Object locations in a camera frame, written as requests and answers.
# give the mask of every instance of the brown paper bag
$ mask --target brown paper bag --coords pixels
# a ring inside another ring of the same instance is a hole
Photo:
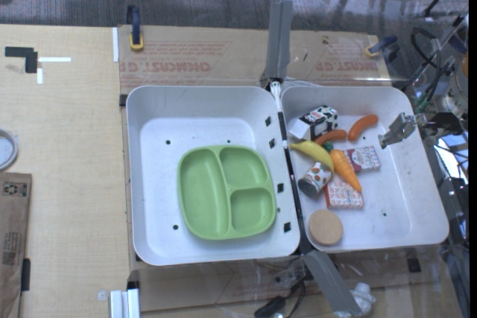
[[[0,318],[17,318],[31,175],[0,173]]]

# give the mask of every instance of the round wooden lid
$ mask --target round wooden lid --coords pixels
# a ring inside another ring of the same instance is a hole
[[[321,245],[333,245],[343,235],[343,223],[336,213],[328,209],[313,212],[308,221],[311,237]]]

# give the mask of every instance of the yellow banana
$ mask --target yellow banana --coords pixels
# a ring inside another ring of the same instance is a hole
[[[290,148],[292,150],[298,150],[301,153],[312,157],[317,162],[324,163],[331,168],[332,173],[335,173],[333,159],[329,155],[328,151],[322,148],[318,143],[314,143],[313,141],[301,141],[300,143],[290,144]]]

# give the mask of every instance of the wooden table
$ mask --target wooden table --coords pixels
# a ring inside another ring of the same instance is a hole
[[[130,275],[119,65],[112,28],[0,25],[3,46],[32,47],[43,84],[24,60],[0,57],[0,126],[18,136],[8,171],[33,175],[25,257],[30,290],[21,317],[107,317],[104,297],[125,290]],[[373,289],[373,317],[459,317],[446,265],[438,281]],[[144,313],[145,317],[250,314],[247,304]],[[335,317],[321,295],[294,317]]]

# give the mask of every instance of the metal ring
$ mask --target metal ring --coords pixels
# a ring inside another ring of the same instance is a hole
[[[0,171],[6,170],[11,166],[13,162],[15,162],[16,157],[18,156],[18,144],[15,141],[15,138],[7,131],[0,129],[0,137],[5,137],[10,144],[12,145],[12,153],[7,158],[7,160],[3,163],[0,163]]]

